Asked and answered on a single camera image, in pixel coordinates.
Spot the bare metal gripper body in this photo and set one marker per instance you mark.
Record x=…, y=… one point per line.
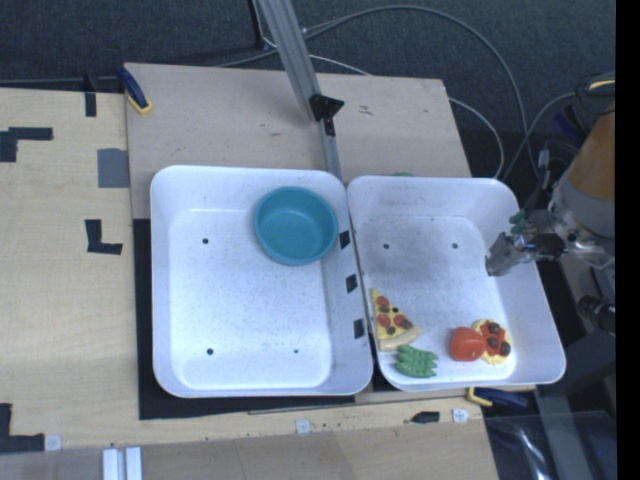
x=547, y=244

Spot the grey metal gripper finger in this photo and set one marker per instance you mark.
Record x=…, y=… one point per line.
x=514, y=258
x=496, y=255

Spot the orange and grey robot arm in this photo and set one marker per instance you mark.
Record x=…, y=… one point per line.
x=592, y=168

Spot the white plastic tray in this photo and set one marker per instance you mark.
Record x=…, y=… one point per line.
x=240, y=308
x=435, y=268

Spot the yellow tart with dark berries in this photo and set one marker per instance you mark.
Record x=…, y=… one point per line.
x=497, y=343

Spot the red tomato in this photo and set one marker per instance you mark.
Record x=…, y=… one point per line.
x=465, y=344

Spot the yellow pizza slice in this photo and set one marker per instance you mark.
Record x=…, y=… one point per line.
x=389, y=323

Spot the green pea pods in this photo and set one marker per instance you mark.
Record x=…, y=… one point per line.
x=415, y=362

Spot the teal bowl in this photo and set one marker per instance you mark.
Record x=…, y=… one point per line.
x=296, y=228

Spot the pale wood board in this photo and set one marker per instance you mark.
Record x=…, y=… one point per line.
x=225, y=118

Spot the black cylinder on white bracket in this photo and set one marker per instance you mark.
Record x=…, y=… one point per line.
x=597, y=313

